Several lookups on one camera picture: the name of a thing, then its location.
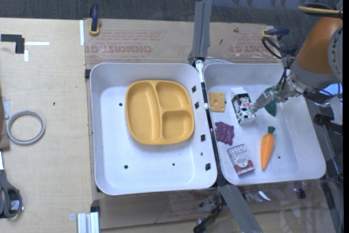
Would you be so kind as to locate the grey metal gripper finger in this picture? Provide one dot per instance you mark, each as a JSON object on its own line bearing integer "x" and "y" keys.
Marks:
{"x": 257, "y": 104}

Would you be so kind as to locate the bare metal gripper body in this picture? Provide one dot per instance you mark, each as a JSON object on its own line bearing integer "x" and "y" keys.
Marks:
{"x": 283, "y": 92}

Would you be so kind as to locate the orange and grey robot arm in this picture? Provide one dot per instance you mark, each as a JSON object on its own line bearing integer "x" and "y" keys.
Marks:
{"x": 316, "y": 52}

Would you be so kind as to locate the green leaf-shaped toy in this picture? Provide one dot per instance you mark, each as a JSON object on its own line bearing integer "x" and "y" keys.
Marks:
{"x": 271, "y": 109}

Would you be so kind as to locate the white cow print carton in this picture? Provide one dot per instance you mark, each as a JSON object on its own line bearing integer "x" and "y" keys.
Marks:
{"x": 242, "y": 113}

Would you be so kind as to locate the yellow cheese slice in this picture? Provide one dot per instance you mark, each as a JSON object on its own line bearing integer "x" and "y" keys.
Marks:
{"x": 217, "y": 102}

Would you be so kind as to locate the purple grapes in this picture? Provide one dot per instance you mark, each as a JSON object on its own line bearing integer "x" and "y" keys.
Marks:
{"x": 224, "y": 133}

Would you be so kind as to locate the orange carrot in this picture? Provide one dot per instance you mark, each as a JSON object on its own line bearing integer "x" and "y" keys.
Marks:
{"x": 266, "y": 150}

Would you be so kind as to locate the thin black and white rod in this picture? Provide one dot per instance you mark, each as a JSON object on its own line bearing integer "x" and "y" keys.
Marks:
{"x": 210, "y": 122}

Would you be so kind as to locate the white plastic tray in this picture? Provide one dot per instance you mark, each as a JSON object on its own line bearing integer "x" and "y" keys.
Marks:
{"x": 291, "y": 144}
{"x": 152, "y": 166}

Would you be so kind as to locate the red and white carton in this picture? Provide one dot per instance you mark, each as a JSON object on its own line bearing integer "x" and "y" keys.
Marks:
{"x": 240, "y": 160}

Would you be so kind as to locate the brown cardboard board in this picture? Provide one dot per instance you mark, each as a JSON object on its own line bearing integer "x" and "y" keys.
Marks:
{"x": 163, "y": 41}

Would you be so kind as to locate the yellow divided plate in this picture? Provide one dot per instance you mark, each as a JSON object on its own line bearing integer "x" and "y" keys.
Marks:
{"x": 141, "y": 112}

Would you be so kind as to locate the black cylinder on white bracket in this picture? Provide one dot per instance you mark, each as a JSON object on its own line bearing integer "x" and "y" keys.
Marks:
{"x": 324, "y": 120}

